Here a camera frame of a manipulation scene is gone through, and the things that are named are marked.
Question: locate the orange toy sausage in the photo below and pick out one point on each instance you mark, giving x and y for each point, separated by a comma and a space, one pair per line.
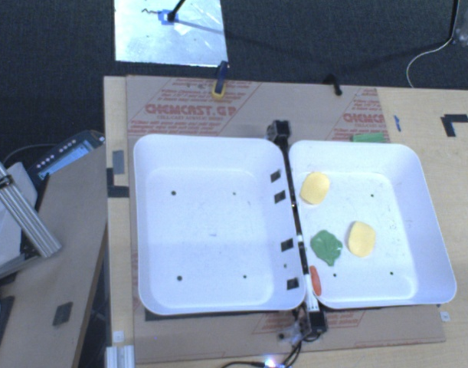
315, 280

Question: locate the thin black and white rod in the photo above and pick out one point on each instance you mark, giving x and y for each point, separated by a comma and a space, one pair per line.
293, 201

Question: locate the yellow flat toy food piece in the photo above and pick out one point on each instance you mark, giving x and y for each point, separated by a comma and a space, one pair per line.
315, 188
361, 239

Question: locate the brown cardboard board red print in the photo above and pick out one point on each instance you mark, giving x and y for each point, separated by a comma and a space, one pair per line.
241, 106

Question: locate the green toy lettuce leaf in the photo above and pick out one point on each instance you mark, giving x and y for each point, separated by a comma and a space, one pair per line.
325, 247

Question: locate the white plastic tray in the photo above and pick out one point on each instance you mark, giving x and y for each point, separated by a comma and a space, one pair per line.
210, 224
394, 221

